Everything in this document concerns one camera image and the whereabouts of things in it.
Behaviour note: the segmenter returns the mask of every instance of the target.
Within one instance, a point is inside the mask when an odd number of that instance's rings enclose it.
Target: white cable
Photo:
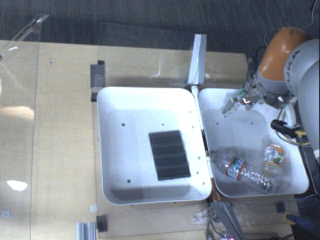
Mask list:
[[[307,28],[310,28],[310,27],[314,24],[314,21],[315,21],[314,12],[315,12],[315,7],[316,7],[316,4],[317,4],[317,1],[318,1],[318,0],[315,0],[315,1],[314,1],[314,5],[313,5],[313,7],[312,7],[312,21],[311,21],[311,23],[310,23],[308,26],[301,27],[300,29],[305,30],[305,29],[307,29]],[[264,35],[264,37],[263,37],[263,41],[264,41],[265,46],[268,47],[267,41],[266,41],[267,35],[268,35],[270,32],[272,32],[272,31],[278,31],[278,30],[281,30],[281,28],[274,28],[274,29],[269,30],[267,33],[265,33],[265,35]]]

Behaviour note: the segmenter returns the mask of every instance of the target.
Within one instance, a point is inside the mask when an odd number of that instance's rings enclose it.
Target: transparent panel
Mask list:
[[[0,238],[30,239],[41,17],[1,14],[0,19],[14,26],[12,42],[0,41]]]

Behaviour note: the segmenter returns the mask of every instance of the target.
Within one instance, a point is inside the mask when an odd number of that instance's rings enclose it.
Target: plastic bottle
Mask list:
[[[213,162],[225,175],[264,193],[272,194],[278,186],[279,177],[244,159],[230,154],[218,154]]]
[[[282,174],[285,151],[277,144],[271,144],[264,150],[261,169],[269,178],[280,179]]]

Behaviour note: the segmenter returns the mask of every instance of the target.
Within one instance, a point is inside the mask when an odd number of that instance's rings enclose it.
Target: water bottle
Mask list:
[[[285,151],[278,144],[266,147],[262,157],[261,169],[265,175],[280,179],[282,174]]]
[[[268,173],[260,164],[254,166],[230,154],[218,154],[213,162],[228,177],[266,194],[272,194],[278,186],[279,177]]]

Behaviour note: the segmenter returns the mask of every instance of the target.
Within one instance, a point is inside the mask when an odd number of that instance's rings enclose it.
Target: black connector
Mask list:
[[[299,125],[289,126],[285,121],[277,119],[272,120],[271,128],[290,139],[297,138],[298,135],[295,132],[300,130]]]

